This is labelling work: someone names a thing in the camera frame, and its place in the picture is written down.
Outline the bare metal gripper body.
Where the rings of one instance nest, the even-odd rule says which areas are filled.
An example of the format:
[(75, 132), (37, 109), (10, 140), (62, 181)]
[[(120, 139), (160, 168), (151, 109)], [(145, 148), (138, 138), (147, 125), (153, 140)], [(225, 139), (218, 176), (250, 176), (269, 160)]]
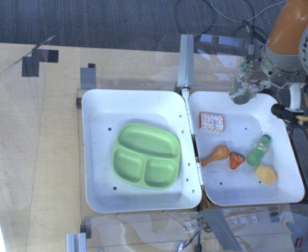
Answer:
[(241, 65), (241, 73), (230, 84), (229, 98), (234, 104), (246, 104), (257, 94), (264, 93), (279, 99), (280, 88), (272, 84), (261, 70), (259, 62), (245, 62)]

